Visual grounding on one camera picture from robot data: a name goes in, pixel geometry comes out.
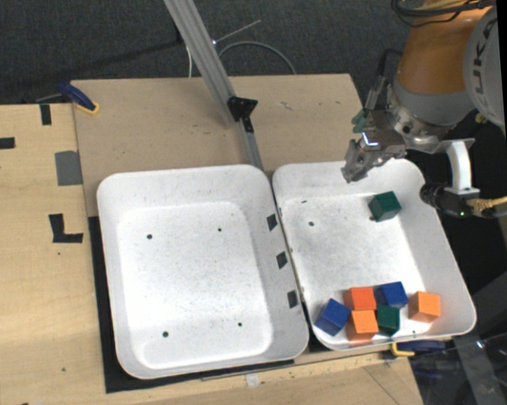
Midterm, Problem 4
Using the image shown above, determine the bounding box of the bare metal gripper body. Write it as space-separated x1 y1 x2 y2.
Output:
358 102 452 164

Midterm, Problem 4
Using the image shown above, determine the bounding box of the green cube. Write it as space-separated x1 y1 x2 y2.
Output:
375 302 402 337
367 189 403 224

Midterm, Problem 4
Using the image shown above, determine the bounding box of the white plastic tray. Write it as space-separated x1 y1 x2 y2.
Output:
270 149 480 356
94 159 313 383

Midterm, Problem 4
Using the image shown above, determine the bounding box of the blue cube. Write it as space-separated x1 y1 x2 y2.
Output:
311 296 354 339
375 280 410 312

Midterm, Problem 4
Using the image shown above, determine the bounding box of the orange cube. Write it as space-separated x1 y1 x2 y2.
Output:
341 285 378 314
343 307 382 345
406 288 444 327

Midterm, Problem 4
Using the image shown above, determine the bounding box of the black cylinder on white bracket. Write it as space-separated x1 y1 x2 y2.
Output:
415 137 483 223

